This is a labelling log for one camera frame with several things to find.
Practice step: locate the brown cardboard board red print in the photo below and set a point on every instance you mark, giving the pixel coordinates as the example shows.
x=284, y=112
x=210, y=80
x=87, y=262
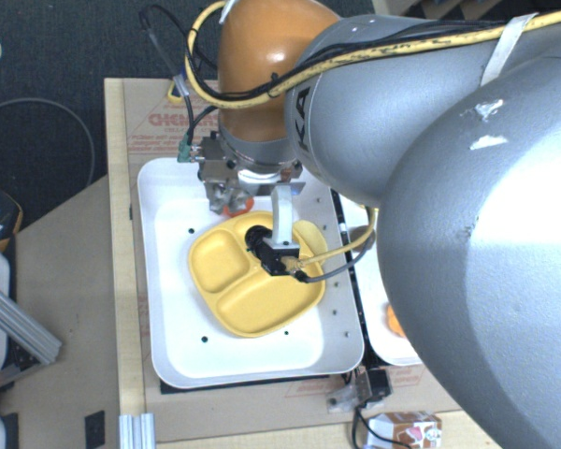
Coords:
x=135, y=110

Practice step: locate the small orange round piece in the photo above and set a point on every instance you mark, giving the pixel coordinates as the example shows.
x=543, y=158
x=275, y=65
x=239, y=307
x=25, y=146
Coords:
x=237, y=211

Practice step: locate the black cylinder on white bracket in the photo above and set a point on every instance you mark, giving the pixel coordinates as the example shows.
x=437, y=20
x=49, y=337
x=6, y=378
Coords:
x=276, y=250

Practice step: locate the yellow divided plate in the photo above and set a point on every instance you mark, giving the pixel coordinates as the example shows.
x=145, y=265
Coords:
x=243, y=293

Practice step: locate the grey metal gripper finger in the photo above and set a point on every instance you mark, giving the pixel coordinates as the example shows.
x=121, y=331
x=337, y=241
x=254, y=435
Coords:
x=238, y=199
x=216, y=201

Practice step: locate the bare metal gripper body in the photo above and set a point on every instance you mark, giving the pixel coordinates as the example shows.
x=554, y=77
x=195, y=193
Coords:
x=220, y=164

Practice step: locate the orange toy food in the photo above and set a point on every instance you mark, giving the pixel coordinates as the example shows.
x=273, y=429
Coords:
x=393, y=321

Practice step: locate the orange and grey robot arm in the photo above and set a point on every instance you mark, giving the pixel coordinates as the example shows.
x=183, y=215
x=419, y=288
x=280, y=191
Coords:
x=449, y=204

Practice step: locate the white plastic tray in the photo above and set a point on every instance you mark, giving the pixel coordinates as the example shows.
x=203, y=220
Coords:
x=378, y=344
x=177, y=325

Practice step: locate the brown and white carton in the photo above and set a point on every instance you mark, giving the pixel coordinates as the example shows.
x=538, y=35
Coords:
x=411, y=430

